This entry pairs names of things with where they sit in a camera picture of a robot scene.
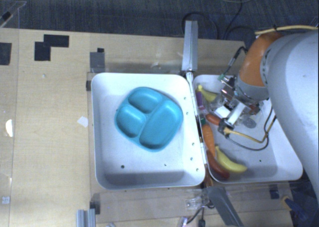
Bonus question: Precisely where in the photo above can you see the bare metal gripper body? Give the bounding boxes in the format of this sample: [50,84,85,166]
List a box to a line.
[220,75,263,117]

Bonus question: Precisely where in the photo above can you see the small yellow banana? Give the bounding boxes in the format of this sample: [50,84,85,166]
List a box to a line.
[197,84,218,103]

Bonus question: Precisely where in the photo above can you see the purple cylinder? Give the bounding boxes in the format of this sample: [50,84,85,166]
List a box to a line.
[195,91,206,113]

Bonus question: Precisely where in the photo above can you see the short orange sausage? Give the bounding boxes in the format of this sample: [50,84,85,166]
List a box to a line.
[205,113,222,126]

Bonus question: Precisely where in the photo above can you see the orange carrot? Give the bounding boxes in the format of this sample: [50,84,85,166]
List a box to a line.
[201,118,216,157]

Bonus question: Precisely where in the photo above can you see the large yellow banana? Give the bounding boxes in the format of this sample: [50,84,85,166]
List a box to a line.
[214,145,248,174]

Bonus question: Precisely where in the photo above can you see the white plastic tray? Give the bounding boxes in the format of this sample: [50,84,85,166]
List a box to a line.
[192,74,304,185]
[90,72,206,191]

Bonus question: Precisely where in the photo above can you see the long red sausage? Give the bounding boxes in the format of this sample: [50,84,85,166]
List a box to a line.
[206,149,231,180]

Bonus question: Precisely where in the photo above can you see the blue divided plate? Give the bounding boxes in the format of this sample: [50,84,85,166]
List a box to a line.
[114,86,184,153]

